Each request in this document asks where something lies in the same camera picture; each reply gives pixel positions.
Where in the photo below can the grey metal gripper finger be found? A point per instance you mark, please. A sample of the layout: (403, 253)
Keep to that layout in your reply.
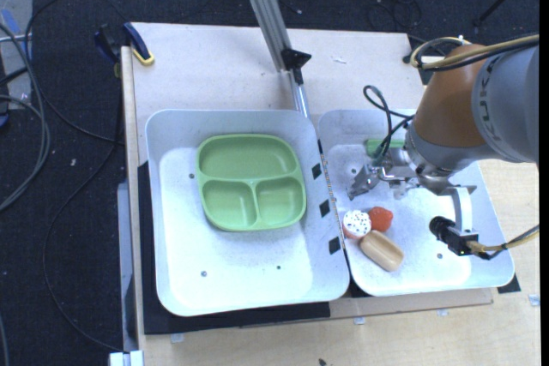
(360, 183)
(403, 189)

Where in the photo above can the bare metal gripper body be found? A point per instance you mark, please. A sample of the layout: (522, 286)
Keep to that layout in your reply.
(401, 169)

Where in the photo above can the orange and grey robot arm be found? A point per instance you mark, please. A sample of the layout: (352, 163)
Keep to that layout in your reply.
(480, 107)

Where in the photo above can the thin black and white rod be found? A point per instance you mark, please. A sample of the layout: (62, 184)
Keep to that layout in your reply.
(329, 188)

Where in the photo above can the red strawberry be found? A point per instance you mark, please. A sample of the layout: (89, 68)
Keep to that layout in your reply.
(381, 218)

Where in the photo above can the white sprinkled cupcake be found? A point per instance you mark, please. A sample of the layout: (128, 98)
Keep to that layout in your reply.
(357, 223)

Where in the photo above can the tan bread roll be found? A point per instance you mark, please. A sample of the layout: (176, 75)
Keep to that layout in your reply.
(381, 250)

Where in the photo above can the white plastic tray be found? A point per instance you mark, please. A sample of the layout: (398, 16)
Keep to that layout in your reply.
(429, 270)
(240, 265)

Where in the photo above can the green divided plate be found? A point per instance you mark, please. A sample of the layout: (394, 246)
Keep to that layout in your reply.
(251, 180)

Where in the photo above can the pale wood board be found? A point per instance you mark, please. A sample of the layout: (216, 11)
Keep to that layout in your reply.
(206, 68)

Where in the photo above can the black cylinder on white bracket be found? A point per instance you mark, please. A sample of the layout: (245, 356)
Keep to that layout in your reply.
(454, 233)

